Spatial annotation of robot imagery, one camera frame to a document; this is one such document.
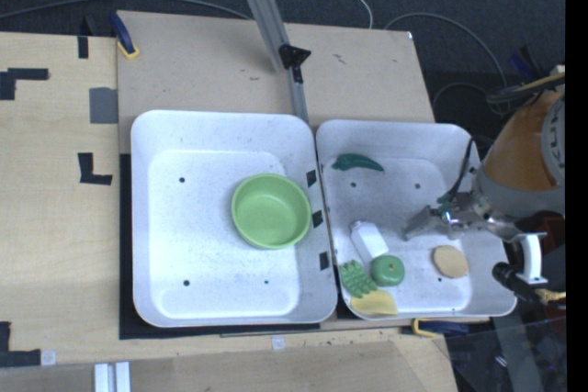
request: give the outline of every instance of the table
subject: table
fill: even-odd
[[[279,352],[270,333],[119,340],[119,155],[129,151],[133,117],[154,107],[289,113],[288,86],[276,81],[254,22],[120,14],[138,40],[142,28],[170,22],[198,31],[192,61],[201,68],[191,73],[201,82],[190,85],[192,95],[172,92],[162,80],[162,71],[189,79],[182,75],[191,63],[186,49],[151,65],[143,59],[156,36],[139,42],[141,59],[127,62],[112,38],[0,33],[0,72],[41,68],[50,75],[17,79],[14,100],[0,100],[0,320],[12,323],[10,350],[55,352],[67,376],[88,364],[131,361],[140,390],[158,390],[163,380],[190,383],[193,364],[208,364],[198,377],[220,389],[234,381],[241,390],[263,389],[261,383],[273,384],[268,390],[292,384],[352,390],[359,382],[377,389],[396,380],[413,390],[456,390],[443,342],[403,335],[393,321],[366,324],[334,315],[318,331],[281,335],[286,348]],[[406,32],[287,28],[293,44],[312,50],[303,74],[314,129],[328,118],[434,121]],[[231,54],[221,57],[219,44]],[[151,73],[138,85],[129,69],[141,67]],[[96,97],[114,90],[118,123],[96,117],[96,103],[104,104]],[[91,175],[112,175],[109,184],[80,182],[79,154],[88,153]],[[213,367],[218,362],[231,364],[230,372]],[[25,369],[18,380],[46,384],[45,368]],[[278,384],[276,371],[288,384]],[[0,381],[11,384],[16,376],[5,373]]]

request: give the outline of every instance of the white tray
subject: white tray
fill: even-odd
[[[302,120],[149,111],[132,125],[131,169],[133,298],[147,322],[314,323],[333,313],[337,293],[314,138]],[[308,235],[282,250],[252,247],[232,223],[233,190],[266,172],[296,182],[314,214]]]
[[[409,218],[426,205],[436,206],[436,199],[457,180],[469,141],[464,129],[448,124],[331,120],[319,127],[316,140],[337,263],[355,259],[369,271],[350,239],[349,225],[360,219],[374,222],[390,253],[404,262],[404,281],[382,288],[397,304],[395,319],[502,316],[515,307],[514,294],[492,277],[492,267],[507,261],[503,242],[495,235],[479,231],[455,241],[441,234],[409,241],[401,236]],[[345,153],[365,155],[384,172],[333,169],[337,156]],[[480,162],[475,149],[470,162],[474,167]],[[468,191],[470,186],[467,174],[460,190]],[[437,271],[432,251],[438,245],[453,245],[465,254],[469,262],[465,277],[451,279]],[[351,296],[344,286],[342,291],[351,309]]]

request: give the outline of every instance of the gray tape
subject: gray tape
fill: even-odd
[[[90,89],[90,123],[116,124],[119,122],[119,94],[107,87]]]

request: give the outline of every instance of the table surface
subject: table surface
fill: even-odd
[[[139,13],[123,17],[134,28],[139,26],[138,38],[143,24],[151,28],[173,21],[199,27],[200,46],[207,44],[207,35],[236,45],[235,54],[221,62],[210,61],[199,72],[206,75],[222,64],[233,73],[217,74],[214,91],[207,92],[202,85],[201,93],[193,95],[198,97],[196,104],[188,100],[178,108],[289,112],[288,97],[280,92],[287,85],[272,82],[275,73],[268,69],[267,59],[255,59],[263,58],[263,42],[254,22]],[[434,121],[414,47],[402,39],[406,33],[287,27],[293,44],[313,50],[314,61],[308,60],[303,73],[314,128],[329,118]],[[226,36],[231,31],[238,35]],[[147,103],[153,90],[150,95],[144,91],[157,83],[153,80],[157,73],[142,89],[132,82],[136,75],[128,69],[144,67],[141,57],[149,58],[153,45],[141,46],[142,56],[131,63],[117,52],[114,39],[90,37],[84,59],[78,56],[77,37],[0,33],[0,72],[50,71],[48,81],[17,81],[15,100],[0,101],[0,320],[12,323],[11,351],[55,351],[58,364],[163,362],[151,363],[153,371],[165,370],[164,362],[173,358],[188,361],[181,367],[175,363],[175,369],[186,367],[191,358],[222,358],[240,364],[234,371],[250,371],[246,376],[252,384],[257,379],[250,362],[255,355],[266,358],[273,353],[271,334],[119,340],[119,154],[128,151],[125,127],[146,109],[174,104],[169,98]],[[256,53],[245,64],[247,51]],[[158,62],[175,64],[178,71],[184,67],[181,54]],[[234,81],[241,81],[241,88],[235,88]],[[119,90],[118,124],[90,120],[90,90],[100,87]],[[206,106],[207,97],[211,105]],[[110,185],[80,183],[79,152],[93,153],[94,173],[113,175]],[[378,371],[365,376],[367,388],[404,374],[422,390],[456,390],[443,343],[403,335],[394,325],[334,316],[317,331],[284,334],[285,351],[300,368],[327,365],[333,357],[353,360],[355,370],[338,369],[343,378],[356,376],[362,368],[378,369],[378,356],[367,352],[381,352],[396,358],[395,364],[407,365],[405,373],[379,364]],[[221,376],[215,376],[219,384],[224,380]]]

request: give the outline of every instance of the green bowl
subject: green bowl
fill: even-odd
[[[293,181],[257,174],[232,195],[232,221],[242,237],[261,249],[283,249],[300,241],[311,226],[311,205]]]

